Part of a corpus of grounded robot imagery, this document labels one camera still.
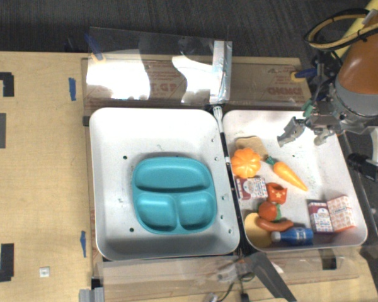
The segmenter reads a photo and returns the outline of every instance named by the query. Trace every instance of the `teal plate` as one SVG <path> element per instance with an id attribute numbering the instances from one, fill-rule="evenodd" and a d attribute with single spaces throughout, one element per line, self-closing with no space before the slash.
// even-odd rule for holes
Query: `teal plate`
<path id="1" fill-rule="evenodd" d="M 213 224 L 217 214 L 211 173 L 194 159 L 143 160 L 134 169 L 132 188 L 136 217 L 152 233 L 201 232 Z"/>

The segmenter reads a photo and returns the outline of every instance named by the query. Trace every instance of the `bottle cap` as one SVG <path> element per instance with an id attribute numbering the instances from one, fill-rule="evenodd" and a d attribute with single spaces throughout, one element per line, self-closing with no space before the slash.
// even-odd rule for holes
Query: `bottle cap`
<path id="1" fill-rule="evenodd" d="M 275 243 L 279 242 L 280 239 L 282 239 L 282 236 L 280 235 L 279 232 L 272 232 L 270 236 L 272 238 L 272 242 L 275 242 Z"/>

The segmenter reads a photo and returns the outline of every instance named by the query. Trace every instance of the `sausage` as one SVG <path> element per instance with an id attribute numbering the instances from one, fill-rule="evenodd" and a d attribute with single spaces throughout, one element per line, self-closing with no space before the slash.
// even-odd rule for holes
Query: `sausage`
<path id="1" fill-rule="evenodd" d="M 294 223 L 291 220 L 281 221 L 280 223 L 272 223 L 271 221 L 264 220 L 260 217 L 256 220 L 256 224 L 268 232 L 284 232 L 294 226 Z"/>

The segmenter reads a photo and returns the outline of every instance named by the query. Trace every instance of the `black floor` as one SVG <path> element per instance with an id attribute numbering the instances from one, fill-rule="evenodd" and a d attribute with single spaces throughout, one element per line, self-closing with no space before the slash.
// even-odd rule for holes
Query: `black floor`
<path id="1" fill-rule="evenodd" d="M 298 57 L 315 51 L 302 40 L 312 25 L 370 0 L 0 0 L 0 50 L 63 52 L 73 37 L 87 50 L 90 26 L 233 41 L 236 56 Z M 341 37 L 350 23 L 328 30 Z M 369 138 L 349 135 L 352 150 L 370 155 Z M 378 228 L 378 184 L 362 180 Z M 370 261 L 378 286 L 378 258 Z"/>

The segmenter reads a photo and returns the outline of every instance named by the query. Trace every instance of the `wooden table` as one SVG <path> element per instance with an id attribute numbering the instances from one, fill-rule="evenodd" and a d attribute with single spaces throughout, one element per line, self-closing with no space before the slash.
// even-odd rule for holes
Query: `wooden table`
<path id="1" fill-rule="evenodd" d="M 0 247 L 14 244 L 14 276 L 0 282 L 3 301 L 78 301 L 93 273 L 81 61 L 86 54 L 0 52 L 0 72 L 14 75 L 3 97 L 6 148 L 0 148 Z M 72 101 L 69 78 L 76 81 Z M 80 242 L 86 234 L 86 256 Z M 357 278 L 290 285 L 299 301 L 378 301 L 366 261 Z M 49 277 L 40 268 L 50 267 Z M 265 289 L 249 291 L 269 299 Z M 188 301 L 187 297 L 171 301 Z M 239 301 L 230 294 L 226 301 Z"/>

